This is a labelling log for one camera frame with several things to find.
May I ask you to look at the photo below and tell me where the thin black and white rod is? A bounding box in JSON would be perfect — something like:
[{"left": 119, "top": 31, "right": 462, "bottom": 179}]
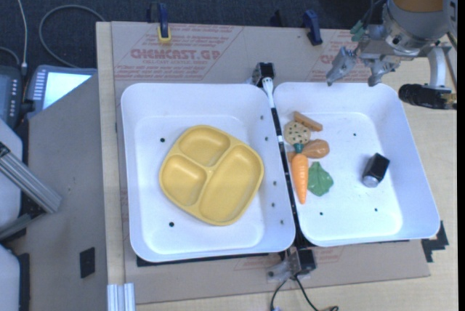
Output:
[{"left": 262, "top": 77, "right": 300, "bottom": 249}]

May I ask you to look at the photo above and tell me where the black can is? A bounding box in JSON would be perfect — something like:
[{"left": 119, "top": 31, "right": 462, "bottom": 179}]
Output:
[{"left": 361, "top": 152, "right": 391, "bottom": 188}]

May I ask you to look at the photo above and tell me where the yellow divided plate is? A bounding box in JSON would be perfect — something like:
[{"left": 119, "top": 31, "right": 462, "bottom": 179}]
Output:
[{"left": 158, "top": 124, "right": 265, "bottom": 227}]

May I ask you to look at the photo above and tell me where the orange wafer biscuit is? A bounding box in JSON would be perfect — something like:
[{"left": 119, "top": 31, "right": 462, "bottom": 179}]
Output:
[{"left": 293, "top": 110, "right": 323, "bottom": 133}]

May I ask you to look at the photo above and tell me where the orange carrot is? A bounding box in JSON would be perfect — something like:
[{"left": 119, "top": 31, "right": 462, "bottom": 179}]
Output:
[{"left": 291, "top": 142, "right": 310, "bottom": 205}]

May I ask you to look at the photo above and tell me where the black cylinder on white bracket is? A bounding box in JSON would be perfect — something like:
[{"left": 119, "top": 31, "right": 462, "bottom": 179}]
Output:
[{"left": 397, "top": 46, "right": 458, "bottom": 110}]

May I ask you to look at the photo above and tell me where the brown bread roll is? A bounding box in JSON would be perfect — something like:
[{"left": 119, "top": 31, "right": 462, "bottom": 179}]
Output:
[{"left": 302, "top": 138, "right": 331, "bottom": 159}]

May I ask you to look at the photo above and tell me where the brown cardboard board red print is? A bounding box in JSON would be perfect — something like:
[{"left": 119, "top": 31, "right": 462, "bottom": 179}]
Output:
[{"left": 110, "top": 20, "right": 432, "bottom": 305}]

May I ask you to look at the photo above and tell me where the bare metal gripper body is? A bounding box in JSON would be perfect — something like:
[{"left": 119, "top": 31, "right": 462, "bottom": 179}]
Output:
[{"left": 357, "top": 23, "right": 436, "bottom": 71}]

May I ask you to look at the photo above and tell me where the white plastic tray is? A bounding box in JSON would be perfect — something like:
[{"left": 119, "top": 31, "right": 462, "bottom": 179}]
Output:
[
  {"left": 272, "top": 81, "right": 441, "bottom": 248},
  {"left": 120, "top": 81, "right": 296, "bottom": 263}
]

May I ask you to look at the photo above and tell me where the green lettuce leaf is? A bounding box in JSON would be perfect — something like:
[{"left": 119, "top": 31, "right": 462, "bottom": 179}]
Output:
[{"left": 307, "top": 161, "right": 334, "bottom": 198}]

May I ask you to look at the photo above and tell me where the tan chocolate chip biscuit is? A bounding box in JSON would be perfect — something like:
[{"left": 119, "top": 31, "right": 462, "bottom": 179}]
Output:
[{"left": 283, "top": 121, "right": 311, "bottom": 144}]

